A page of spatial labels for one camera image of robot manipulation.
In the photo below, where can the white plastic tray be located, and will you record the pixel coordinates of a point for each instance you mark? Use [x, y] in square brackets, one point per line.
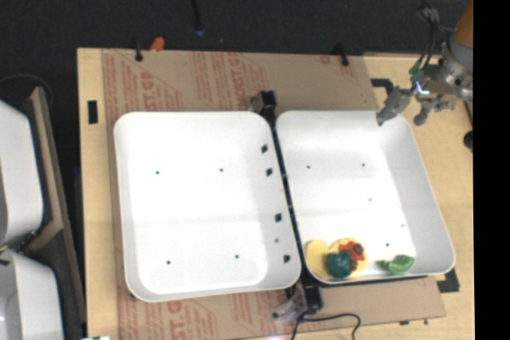
[199, 207]
[350, 187]

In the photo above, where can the brown cardboard board, red print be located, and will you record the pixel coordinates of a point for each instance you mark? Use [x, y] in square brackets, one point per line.
[223, 75]

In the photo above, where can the pale yellow round biscuit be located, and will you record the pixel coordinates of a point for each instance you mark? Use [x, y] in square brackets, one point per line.
[316, 256]

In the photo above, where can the dark green toy broccoli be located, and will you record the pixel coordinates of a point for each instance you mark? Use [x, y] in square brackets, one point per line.
[338, 264]

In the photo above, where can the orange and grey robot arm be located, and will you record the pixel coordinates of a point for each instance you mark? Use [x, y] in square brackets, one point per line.
[465, 28]

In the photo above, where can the light green toy leaf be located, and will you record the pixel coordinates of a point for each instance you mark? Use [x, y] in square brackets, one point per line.
[399, 264]

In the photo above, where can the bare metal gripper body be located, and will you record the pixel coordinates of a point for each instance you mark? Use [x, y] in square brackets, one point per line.
[454, 83]

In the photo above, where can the thin black rod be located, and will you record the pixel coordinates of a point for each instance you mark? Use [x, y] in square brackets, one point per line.
[287, 195]

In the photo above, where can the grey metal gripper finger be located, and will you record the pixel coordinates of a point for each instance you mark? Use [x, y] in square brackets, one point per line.
[394, 102]
[425, 109]

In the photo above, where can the toy pizza slice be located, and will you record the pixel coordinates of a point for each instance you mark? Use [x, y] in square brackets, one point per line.
[355, 248]

